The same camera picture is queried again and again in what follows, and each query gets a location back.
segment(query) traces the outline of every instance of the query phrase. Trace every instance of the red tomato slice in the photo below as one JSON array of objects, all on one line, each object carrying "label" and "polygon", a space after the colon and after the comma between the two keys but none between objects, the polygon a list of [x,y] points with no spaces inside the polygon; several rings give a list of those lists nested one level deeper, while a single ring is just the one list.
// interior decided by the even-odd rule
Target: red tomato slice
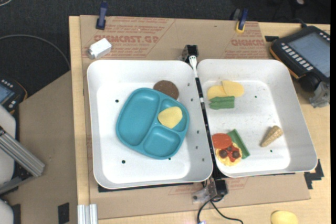
[{"label": "red tomato slice", "polygon": [[212,142],[215,148],[224,150],[232,145],[232,139],[228,134],[217,133],[212,136]]}]

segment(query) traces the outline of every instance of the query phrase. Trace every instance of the blue clamp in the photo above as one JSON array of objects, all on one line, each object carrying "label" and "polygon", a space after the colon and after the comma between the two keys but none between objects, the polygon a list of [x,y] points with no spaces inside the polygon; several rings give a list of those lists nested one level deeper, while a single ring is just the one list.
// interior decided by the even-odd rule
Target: blue clamp
[{"label": "blue clamp", "polygon": [[105,29],[105,16],[106,16],[106,12],[107,12],[107,2],[106,1],[102,1],[100,4],[100,9],[99,9],[99,18],[97,19],[97,23],[96,23],[96,29],[99,30],[104,30]]},{"label": "blue clamp", "polygon": [[236,31],[240,34],[243,33],[245,30],[245,22],[247,19],[247,13],[248,13],[248,9],[244,8],[242,11],[242,15],[240,16],[240,20],[237,22]]}]

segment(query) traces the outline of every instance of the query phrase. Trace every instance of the brown cookie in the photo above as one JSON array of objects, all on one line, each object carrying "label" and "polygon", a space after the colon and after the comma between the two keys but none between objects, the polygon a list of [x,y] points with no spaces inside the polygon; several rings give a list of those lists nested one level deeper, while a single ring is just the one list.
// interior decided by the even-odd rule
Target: brown cookie
[{"label": "brown cookie", "polygon": [[179,97],[178,88],[171,81],[161,80],[154,85],[153,89],[156,90],[156,91],[160,91],[164,94],[167,94],[168,96],[170,96],[170,97],[172,97],[176,100]]}]

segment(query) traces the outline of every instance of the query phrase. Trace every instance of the blue divided plate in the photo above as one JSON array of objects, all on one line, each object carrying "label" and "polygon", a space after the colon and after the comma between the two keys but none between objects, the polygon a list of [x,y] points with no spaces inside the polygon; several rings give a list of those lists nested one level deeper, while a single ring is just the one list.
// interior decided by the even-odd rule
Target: blue divided plate
[{"label": "blue divided plate", "polygon": [[[172,106],[182,110],[182,119],[170,129],[158,121],[158,114]],[[172,97],[150,89],[131,93],[119,114],[115,130],[126,146],[146,156],[167,159],[176,154],[189,126],[187,109]]]}]

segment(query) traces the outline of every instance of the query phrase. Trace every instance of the white eraser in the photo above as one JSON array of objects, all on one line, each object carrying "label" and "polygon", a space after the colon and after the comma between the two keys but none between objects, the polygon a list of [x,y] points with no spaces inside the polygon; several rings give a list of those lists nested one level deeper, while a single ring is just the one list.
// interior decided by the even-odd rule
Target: white eraser
[{"label": "white eraser", "polygon": [[112,44],[106,38],[101,39],[100,41],[93,43],[90,48],[87,50],[87,55],[91,60],[99,59],[104,55],[108,54],[112,49]]}]

